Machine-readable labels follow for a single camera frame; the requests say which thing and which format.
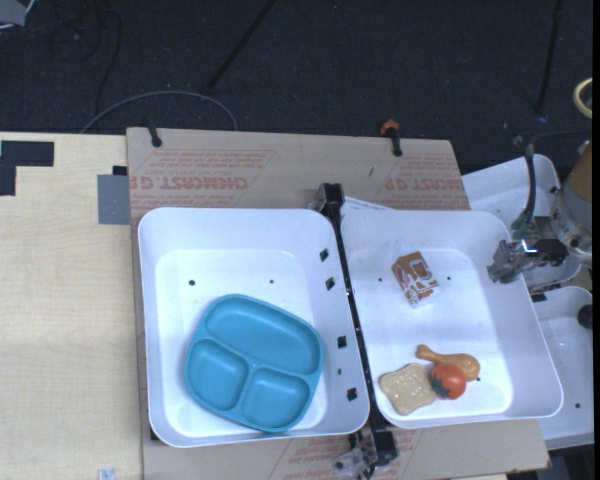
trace red tomato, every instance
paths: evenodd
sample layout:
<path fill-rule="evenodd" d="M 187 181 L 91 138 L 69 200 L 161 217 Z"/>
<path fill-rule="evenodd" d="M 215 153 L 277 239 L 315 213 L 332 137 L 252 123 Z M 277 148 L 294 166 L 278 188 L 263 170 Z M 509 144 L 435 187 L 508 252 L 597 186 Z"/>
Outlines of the red tomato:
<path fill-rule="evenodd" d="M 429 380 L 433 390 L 442 398 L 455 400 L 467 389 L 467 378 L 460 367 L 452 363 L 434 364 Z"/>

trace blue divided plate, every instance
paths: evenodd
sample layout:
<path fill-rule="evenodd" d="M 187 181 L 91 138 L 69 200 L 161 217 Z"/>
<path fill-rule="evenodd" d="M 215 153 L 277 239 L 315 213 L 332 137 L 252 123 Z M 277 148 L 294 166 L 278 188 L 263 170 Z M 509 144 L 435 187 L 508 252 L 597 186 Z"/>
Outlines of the blue divided plate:
<path fill-rule="evenodd" d="M 304 416 L 322 373 L 320 335 L 296 315 L 246 295 L 216 299 L 184 363 L 187 390 L 206 409 L 264 432 Z"/>

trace cardboard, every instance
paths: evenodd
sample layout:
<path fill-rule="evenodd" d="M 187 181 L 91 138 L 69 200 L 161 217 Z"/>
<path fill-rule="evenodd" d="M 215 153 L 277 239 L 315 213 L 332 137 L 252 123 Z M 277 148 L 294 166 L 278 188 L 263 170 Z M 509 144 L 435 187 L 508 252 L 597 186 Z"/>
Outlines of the cardboard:
<path fill-rule="evenodd" d="M 338 478 L 333 459 L 348 436 L 267 440 L 179 449 L 151 438 L 137 226 L 161 206 L 305 208 L 320 184 L 395 209 L 469 209 L 451 144 L 402 139 L 403 156 L 380 137 L 203 130 L 127 130 L 142 448 L 145 479 Z M 435 479 L 543 469 L 549 458 L 535 420 L 393 429 L 399 456 L 377 479 Z"/>

